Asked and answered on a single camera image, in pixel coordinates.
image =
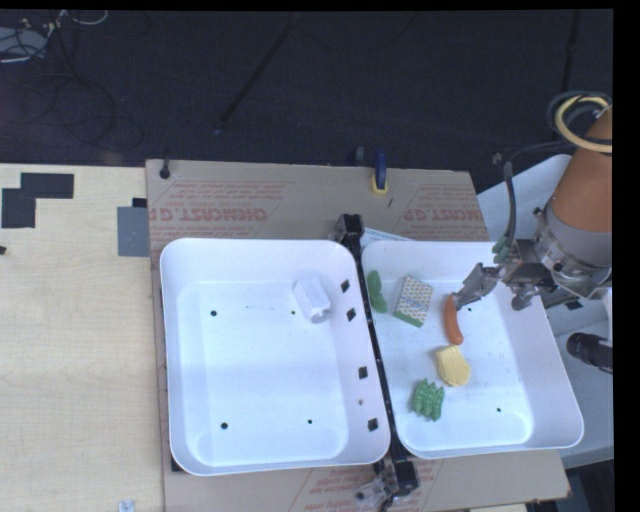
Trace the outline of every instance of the cardboard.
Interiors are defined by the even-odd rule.
[[[235,162],[146,165],[162,467],[167,512],[360,512],[355,489],[372,466],[196,477],[175,471],[168,436],[164,329],[158,258],[181,237],[326,239],[340,215],[360,214],[367,228],[416,240],[487,240],[466,172],[388,169],[385,195],[372,193],[372,169]],[[399,512],[564,498],[569,485],[555,450],[427,461],[412,459],[421,485],[393,505]]]

